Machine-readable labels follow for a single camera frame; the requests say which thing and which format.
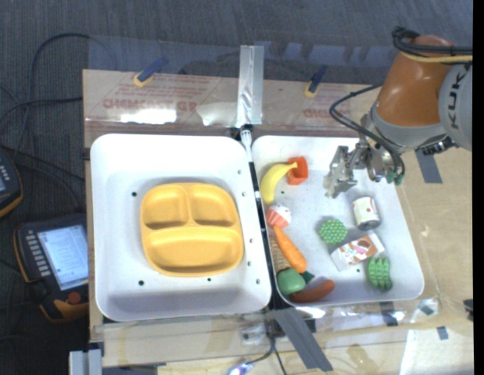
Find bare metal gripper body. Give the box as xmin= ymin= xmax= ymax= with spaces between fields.
xmin=344 ymin=141 xmax=396 ymax=184

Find small white can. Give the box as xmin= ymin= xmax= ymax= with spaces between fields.
xmin=350 ymin=195 xmax=382 ymax=231

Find orange cube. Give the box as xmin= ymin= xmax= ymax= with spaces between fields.
xmin=286 ymin=155 xmax=310 ymax=186

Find green grapes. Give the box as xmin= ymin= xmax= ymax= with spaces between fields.
xmin=317 ymin=219 xmax=349 ymax=245

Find white and brown carton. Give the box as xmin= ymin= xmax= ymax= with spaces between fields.
xmin=329 ymin=233 xmax=386 ymax=273

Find pink and white cupcake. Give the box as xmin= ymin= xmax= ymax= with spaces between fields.
xmin=264 ymin=204 xmax=293 ymax=228

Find yellow banana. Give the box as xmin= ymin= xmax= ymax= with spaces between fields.
xmin=259 ymin=161 xmax=299 ymax=205

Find orange carrot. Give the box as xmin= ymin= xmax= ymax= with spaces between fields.
xmin=272 ymin=225 xmax=316 ymax=283

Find white plastic tray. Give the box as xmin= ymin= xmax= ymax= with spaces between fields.
xmin=89 ymin=133 xmax=273 ymax=323
xmin=250 ymin=134 xmax=425 ymax=309

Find brown cardboard board red print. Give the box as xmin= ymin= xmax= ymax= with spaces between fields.
xmin=81 ymin=68 xmax=474 ymax=375

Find green spiky vegetable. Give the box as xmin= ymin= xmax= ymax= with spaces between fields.
xmin=367 ymin=256 xmax=393 ymax=291

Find brown waffle cone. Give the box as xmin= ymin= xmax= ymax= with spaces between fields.
xmin=269 ymin=235 xmax=292 ymax=273

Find green apple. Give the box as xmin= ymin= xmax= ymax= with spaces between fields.
xmin=276 ymin=267 xmax=307 ymax=297

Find brown sausage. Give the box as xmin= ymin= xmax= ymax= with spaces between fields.
xmin=289 ymin=279 xmax=336 ymax=304

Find yellow divided plate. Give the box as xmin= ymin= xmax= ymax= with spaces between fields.
xmin=139 ymin=182 xmax=246 ymax=277

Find black cylinder on white bracket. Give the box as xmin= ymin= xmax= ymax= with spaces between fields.
xmin=421 ymin=137 xmax=458 ymax=156

